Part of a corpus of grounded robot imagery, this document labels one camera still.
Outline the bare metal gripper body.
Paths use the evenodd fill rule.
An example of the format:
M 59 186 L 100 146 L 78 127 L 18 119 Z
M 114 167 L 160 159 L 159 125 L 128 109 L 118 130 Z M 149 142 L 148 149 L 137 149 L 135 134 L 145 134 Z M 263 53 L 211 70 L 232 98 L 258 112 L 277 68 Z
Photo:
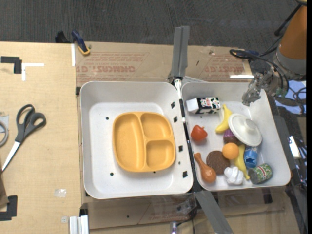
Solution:
M 263 73 L 257 72 L 248 88 L 264 90 L 270 96 L 275 97 L 283 91 L 283 76 L 274 68 Z

